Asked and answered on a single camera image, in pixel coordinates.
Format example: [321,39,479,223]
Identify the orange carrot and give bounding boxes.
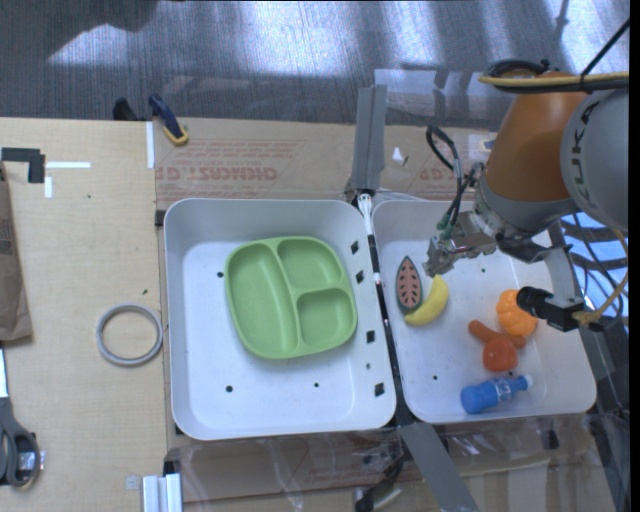
[467,319,528,350]

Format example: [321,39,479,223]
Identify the green divided plate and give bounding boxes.
[224,235,360,361]

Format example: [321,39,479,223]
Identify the black cylinder on white bracket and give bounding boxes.
[515,243,587,333]

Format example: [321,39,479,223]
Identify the toy watermelon slice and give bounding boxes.
[395,255,425,316]

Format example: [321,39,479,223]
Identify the orange toy pumpkin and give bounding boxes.
[495,288,539,338]

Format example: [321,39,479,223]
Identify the white plastic tray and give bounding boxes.
[372,199,598,426]
[163,198,398,442]

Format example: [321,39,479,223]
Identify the brown cardboard board red print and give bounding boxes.
[152,117,626,504]

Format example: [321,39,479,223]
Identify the white tape ring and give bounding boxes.
[95,302,165,368]

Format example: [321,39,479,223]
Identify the brown paper bag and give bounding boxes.
[0,163,35,342]

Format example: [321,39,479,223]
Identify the blue plastic bottle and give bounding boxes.
[459,373,535,416]

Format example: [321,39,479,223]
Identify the grey handled scissors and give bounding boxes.
[0,344,42,489]

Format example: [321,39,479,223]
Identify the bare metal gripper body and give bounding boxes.
[427,211,500,260]

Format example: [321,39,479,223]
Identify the yellow banana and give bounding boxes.
[403,273,450,328]

